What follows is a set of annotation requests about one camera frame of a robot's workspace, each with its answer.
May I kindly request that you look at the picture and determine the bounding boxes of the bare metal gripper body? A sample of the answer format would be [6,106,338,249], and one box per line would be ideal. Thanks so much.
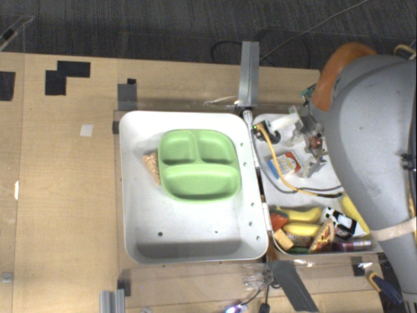
[296,102,328,159]

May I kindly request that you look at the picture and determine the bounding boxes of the orange and blue carton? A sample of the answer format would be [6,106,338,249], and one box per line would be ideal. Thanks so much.
[267,151,304,179]

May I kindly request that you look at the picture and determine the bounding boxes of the white plastic tray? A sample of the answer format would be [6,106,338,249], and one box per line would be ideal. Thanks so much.
[118,110,270,265]
[252,113,386,256]

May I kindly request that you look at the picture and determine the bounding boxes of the thin black and white rod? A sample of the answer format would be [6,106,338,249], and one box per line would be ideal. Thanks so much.
[243,108,278,261]

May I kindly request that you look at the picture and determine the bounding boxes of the yellow banana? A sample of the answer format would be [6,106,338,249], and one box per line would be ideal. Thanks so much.
[276,206,323,224]
[282,222,322,238]

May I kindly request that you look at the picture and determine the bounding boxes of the yellow corn cob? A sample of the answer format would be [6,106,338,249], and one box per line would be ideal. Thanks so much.
[338,194,371,236]

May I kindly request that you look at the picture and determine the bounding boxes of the black and white carton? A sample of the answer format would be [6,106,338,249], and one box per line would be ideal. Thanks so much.
[322,206,365,241]

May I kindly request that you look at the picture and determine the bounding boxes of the red strawberry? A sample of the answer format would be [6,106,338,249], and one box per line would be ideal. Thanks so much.
[269,207,289,232]

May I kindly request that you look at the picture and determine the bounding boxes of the pizza slice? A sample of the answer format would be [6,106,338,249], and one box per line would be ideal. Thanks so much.
[308,219,336,254]

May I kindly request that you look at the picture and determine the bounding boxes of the red and white packet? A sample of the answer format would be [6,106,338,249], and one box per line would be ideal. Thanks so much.
[289,233,314,248]

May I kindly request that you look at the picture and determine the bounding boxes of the tan bread cube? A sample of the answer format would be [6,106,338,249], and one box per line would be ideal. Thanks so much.
[273,229,295,251]

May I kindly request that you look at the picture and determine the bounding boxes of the purple can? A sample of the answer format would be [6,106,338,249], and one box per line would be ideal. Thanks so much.
[332,239,373,252]

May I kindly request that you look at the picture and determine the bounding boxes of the green divided plate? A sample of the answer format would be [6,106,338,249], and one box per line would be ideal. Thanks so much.
[158,128,243,203]

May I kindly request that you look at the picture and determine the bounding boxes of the pale wooden board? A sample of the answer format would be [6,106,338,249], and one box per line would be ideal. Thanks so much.
[115,57,388,313]

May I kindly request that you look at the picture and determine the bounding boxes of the tan waffle biscuit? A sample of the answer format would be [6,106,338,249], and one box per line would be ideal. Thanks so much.
[142,151,162,186]

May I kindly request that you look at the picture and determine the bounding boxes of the black cylinder on white bracket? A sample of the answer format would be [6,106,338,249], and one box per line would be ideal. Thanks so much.
[255,113,301,145]

